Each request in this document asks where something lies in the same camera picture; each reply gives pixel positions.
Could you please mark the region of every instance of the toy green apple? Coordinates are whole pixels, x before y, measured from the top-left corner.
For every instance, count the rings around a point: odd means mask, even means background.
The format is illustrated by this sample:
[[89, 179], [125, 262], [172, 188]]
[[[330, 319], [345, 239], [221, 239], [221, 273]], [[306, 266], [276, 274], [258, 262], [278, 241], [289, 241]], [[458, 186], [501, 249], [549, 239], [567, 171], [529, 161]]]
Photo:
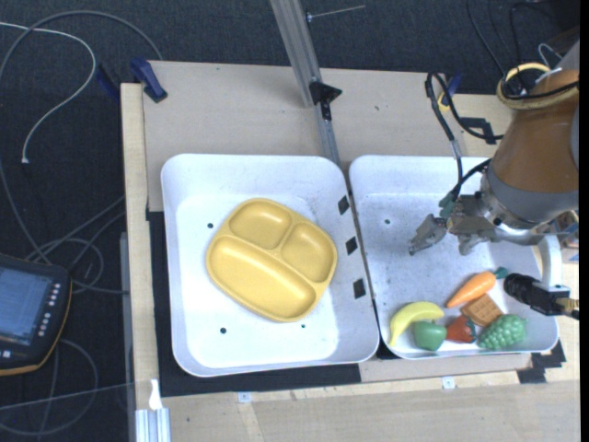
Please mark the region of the toy green apple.
[[445, 326], [440, 326], [427, 320], [420, 320], [413, 324], [415, 343], [421, 349], [438, 350], [447, 335]]

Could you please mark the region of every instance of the wooden table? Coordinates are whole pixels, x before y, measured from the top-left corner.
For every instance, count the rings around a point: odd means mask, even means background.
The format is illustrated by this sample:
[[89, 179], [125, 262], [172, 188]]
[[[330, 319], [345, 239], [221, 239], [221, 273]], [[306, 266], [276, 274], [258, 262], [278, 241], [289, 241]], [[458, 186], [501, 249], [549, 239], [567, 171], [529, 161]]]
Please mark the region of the wooden table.
[[[137, 84], [121, 87], [137, 409], [158, 378], [151, 249], [145, 209], [161, 211], [159, 171], [180, 152], [319, 155], [315, 118], [298, 99], [290, 67], [153, 62], [170, 96], [155, 104]], [[448, 156], [424, 95], [423, 74], [330, 69], [343, 95], [331, 106], [344, 173], [364, 154]], [[494, 96], [459, 95], [462, 116], [485, 118], [496, 134], [511, 113]], [[465, 155], [491, 156], [454, 124]], [[578, 296], [578, 265], [564, 283]], [[342, 387], [165, 398], [174, 441], [580, 440], [579, 326], [558, 318], [568, 362], [548, 384], [522, 385], [530, 354], [359, 365], [362, 382]]]

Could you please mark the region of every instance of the metal pole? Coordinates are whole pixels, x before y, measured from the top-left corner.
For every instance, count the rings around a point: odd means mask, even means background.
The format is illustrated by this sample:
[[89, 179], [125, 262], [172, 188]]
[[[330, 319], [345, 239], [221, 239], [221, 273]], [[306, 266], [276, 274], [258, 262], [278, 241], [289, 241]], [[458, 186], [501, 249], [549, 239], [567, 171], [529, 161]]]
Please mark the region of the metal pole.
[[[312, 82], [322, 82], [322, 80], [301, 1], [270, 0], [270, 3], [283, 37], [284, 47], [294, 69], [303, 102], [308, 107], [313, 106], [314, 101], [309, 86]], [[335, 142], [331, 120], [323, 116], [320, 105], [320, 103], [315, 104], [314, 109], [318, 121], [318, 134], [323, 155], [339, 165], [340, 155]]]

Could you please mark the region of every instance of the toy banana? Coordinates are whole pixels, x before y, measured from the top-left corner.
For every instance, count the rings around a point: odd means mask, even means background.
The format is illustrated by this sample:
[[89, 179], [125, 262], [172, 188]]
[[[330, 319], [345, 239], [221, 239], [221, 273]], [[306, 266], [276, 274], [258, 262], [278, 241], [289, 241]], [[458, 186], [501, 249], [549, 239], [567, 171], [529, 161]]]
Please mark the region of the toy banana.
[[429, 301], [416, 301], [401, 308], [390, 320], [391, 347], [397, 338], [416, 320], [438, 320], [444, 316], [442, 309]]

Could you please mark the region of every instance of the black floor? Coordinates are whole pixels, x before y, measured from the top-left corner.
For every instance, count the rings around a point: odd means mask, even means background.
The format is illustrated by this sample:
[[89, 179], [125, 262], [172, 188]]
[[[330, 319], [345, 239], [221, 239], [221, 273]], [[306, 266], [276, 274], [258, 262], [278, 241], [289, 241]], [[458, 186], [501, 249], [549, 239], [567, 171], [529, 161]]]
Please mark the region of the black floor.
[[[302, 1], [315, 15], [363, 6], [315, 18], [310, 24], [322, 67], [460, 72], [463, 93], [492, 93], [505, 70], [539, 61], [540, 43], [564, 51], [579, 37], [580, 0]], [[0, 0], [0, 21], [31, 25], [71, 10], [124, 18], [148, 35], [166, 60], [289, 64], [268, 0]], [[129, 69], [133, 57], [156, 58], [142, 37], [111, 18], [61, 17], [46, 28], [86, 41], [115, 84], [133, 81]], [[30, 129], [80, 87], [91, 59], [76, 41], [33, 34], [6, 60], [19, 34], [19, 29], [0, 26], [0, 59], [6, 63], [0, 75], [0, 157], [14, 204], [30, 235], [42, 245], [63, 238], [124, 194], [120, 107], [93, 80], [79, 97], [40, 125], [29, 142], [29, 164], [21, 164]], [[76, 279], [92, 281], [102, 257], [104, 270], [95, 286], [121, 289], [119, 240], [125, 222], [114, 218], [122, 211], [119, 204], [75, 236], [88, 240], [114, 220], [98, 236], [96, 249], [72, 271]], [[83, 247], [70, 242], [50, 258], [67, 266]], [[0, 253], [25, 258], [32, 251], [0, 188]], [[91, 356], [99, 388], [125, 381], [122, 326], [121, 295], [96, 291], [74, 295], [64, 338]], [[92, 368], [84, 354], [67, 344], [58, 349], [53, 394], [92, 389]], [[48, 397], [53, 369], [50, 359], [35, 373], [0, 378], [0, 406]], [[38, 415], [28, 422], [30, 430], [41, 423]], [[55, 426], [50, 417], [46, 427]], [[0, 440], [4, 437], [0, 427]]]

